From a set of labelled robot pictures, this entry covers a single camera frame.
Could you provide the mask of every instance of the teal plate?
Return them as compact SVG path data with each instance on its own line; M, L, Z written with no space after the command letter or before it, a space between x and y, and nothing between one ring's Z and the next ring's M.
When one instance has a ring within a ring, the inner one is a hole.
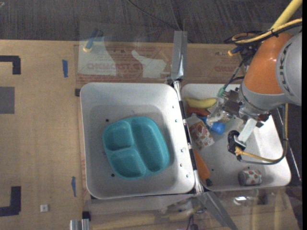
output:
M122 179L141 179L164 170L169 153L158 125L144 116L107 126L102 135L108 161Z

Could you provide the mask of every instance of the brown object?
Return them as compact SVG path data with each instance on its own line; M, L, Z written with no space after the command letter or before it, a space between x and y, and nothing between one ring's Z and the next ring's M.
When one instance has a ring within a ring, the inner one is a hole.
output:
M191 116L192 113L195 113L197 116L205 117L210 115L210 113L202 108L196 108L196 107L188 107L187 108L187 116Z
M194 157L196 161L198 174L200 176L201 182L205 183L206 180L210 177L210 171L205 162L203 161L203 159L201 158L200 154L195 149L193 151L194 151Z
M245 86L261 94L282 94L275 74L277 56L284 44L292 37L280 33L278 37L265 40L257 50L244 78Z

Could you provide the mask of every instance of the banana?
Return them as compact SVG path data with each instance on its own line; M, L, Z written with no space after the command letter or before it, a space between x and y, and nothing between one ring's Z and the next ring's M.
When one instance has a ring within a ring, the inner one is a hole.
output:
M216 103L215 98L197 100L197 99L186 97L185 100L188 102L189 107L197 107L197 108L204 108L204 109L209 108Z

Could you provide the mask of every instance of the can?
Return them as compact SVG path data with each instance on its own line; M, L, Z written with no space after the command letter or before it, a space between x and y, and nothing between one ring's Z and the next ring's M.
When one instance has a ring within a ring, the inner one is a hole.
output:
M238 174L238 180L241 186L260 185L262 174L257 170L244 170Z

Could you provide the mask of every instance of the wooden surface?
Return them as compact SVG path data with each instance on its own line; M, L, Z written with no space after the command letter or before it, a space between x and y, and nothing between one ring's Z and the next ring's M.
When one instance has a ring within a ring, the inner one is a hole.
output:
M0 41L0 54L18 55L22 71L12 75L12 64L0 63L0 85L15 87L15 114L0 115L0 207L10 204L11 186L21 186L22 194L19 215L0 217L2 230L69 229L71 219L82 218L73 45ZM40 204L50 211L40 213Z

